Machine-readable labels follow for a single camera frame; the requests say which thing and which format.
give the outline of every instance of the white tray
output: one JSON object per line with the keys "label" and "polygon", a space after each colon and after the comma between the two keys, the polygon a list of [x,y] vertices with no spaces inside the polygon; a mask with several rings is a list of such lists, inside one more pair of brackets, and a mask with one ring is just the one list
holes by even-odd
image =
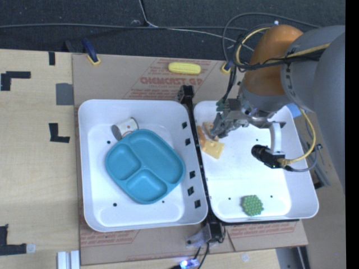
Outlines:
{"label": "white tray", "polygon": [[[105,156],[117,140],[111,126],[133,117],[139,128],[163,138],[186,166],[182,182],[162,200],[133,201],[112,180]],[[197,224],[208,206],[187,110],[175,101],[88,100],[79,108],[84,215],[96,231],[118,231]]]}
{"label": "white tray", "polygon": [[[194,109],[196,124],[212,122],[216,115],[215,101],[203,101]],[[286,158],[303,154],[291,112],[284,107],[273,117],[286,122],[282,128],[282,151]],[[309,171],[304,173],[271,169],[251,154],[253,145],[270,147],[268,129],[252,125],[231,131],[225,138],[224,150],[217,160],[202,153],[206,183],[213,213],[225,222],[269,221],[305,219],[313,217],[319,204]],[[294,168],[307,168],[305,160],[293,164]],[[256,194],[264,211],[258,216],[246,215],[240,205],[241,198]]]}

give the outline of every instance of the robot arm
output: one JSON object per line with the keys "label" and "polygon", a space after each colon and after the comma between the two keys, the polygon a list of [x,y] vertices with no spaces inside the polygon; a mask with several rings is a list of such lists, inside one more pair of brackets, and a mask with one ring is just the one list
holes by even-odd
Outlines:
{"label": "robot arm", "polygon": [[[247,36],[237,46],[232,74],[236,67],[246,73],[237,98],[225,96],[217,103],[218,113],[211,135],[222,138],[249,124],[270,128],[273,122],[269,119],[286,104],[295,103],[303,110],[316,113],[344,188],[345,27],[323,27],[305,33],[288,25],[267,29],[261,29],[266,32],[249,64],[240,61],[240,47]],[[264,153],[264,149],[253,150],[257,154]]]}

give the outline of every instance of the cardboard box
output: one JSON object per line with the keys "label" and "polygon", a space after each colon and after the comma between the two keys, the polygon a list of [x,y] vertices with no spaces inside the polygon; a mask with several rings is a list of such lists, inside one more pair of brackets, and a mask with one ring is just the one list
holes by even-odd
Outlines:
{"label": "cardboard box", "polygon": [[[72,56],[81,264],[193,256],[197,248],[189,247],[186,238],[196,234],[201,224],[113,233],[100,233],[88,227],[83,218],[77,111],[90,99],[176,100],[181,85],[194,87],[195,104],[219,100],[229,79],[220,70],[224,62],[113,55],[101,55],[100,59],[101,64],[93,66],[86,54]],[[171,73],[170,62],[199,64],[201,73],[196,76]],[[238,80],[242,78],[242,73],[238,73]],[[234,98],[237,90],[233,87],[229,97]],[[300,220],[226,226],[226,232],[224,242],[212,246],[210,254],[307,245]]]}

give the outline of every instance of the blue divided plate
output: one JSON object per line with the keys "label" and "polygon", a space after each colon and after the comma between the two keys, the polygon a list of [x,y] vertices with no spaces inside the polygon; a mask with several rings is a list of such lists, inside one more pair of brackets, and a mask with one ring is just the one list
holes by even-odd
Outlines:
{"label": "blue divided plate", "polygon": [[137,129],[107,153],[106,169],[136,202],[151,204],[169,194],[185,176],[185,163],[156,133]]}

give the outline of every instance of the green sponge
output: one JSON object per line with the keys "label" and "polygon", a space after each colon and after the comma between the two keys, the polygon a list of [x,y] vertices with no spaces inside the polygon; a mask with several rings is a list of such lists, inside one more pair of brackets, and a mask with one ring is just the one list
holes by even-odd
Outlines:
{"label": "green sponge", "polygon": [[249,216],[260,215],[264,210],[263,203],[257,195],[248,195],[242,198],[242,208]]}

